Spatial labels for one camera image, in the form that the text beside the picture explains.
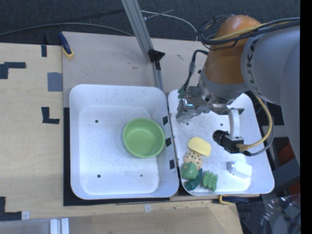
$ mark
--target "green plate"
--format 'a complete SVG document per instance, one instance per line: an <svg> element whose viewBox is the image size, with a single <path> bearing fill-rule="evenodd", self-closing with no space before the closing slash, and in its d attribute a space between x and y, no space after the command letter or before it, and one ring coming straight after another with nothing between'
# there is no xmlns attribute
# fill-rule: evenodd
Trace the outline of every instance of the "green plate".
<svg viewBox="0 0 312 234"><path fill-rule="evenodd" d="M162 128L148 118L136 118L123 129L123 143L135 157L150 158L158 155L165 146Z"/></svg>

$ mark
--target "yellow sponge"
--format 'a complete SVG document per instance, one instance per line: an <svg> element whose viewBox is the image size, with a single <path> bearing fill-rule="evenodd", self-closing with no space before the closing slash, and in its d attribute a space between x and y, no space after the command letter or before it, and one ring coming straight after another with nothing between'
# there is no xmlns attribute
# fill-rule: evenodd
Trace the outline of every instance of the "yellow sponge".
<svg viewBox="0 0 312 234"><path fill-rule="evenodd" d="M187 146L191 150L198 152L199 154L204 156L209 156L211 153L211 145L200 137L190 138Z"/></svg>

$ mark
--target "metal pole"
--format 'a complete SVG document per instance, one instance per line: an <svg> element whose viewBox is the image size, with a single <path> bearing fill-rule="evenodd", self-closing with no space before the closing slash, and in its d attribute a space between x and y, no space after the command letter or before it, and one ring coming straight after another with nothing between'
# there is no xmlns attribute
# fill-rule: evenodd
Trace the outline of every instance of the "metal pole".
<svg viewBox="0 0 312 234"><path fill-rule="evenodd" d="M150 35L147 31L146 24L142 16L139 4L137 0L121 0L121 1L127 13L129 22L132 26L132 30L136 36L140 49L145 58L147 59L147 61L151 62L148 52L150 50L153 50L154 48ZM152 62L152 65L156 87L163 91L164 89L162 84L161 72L159 69L156 68L155 62Z"/></svg>

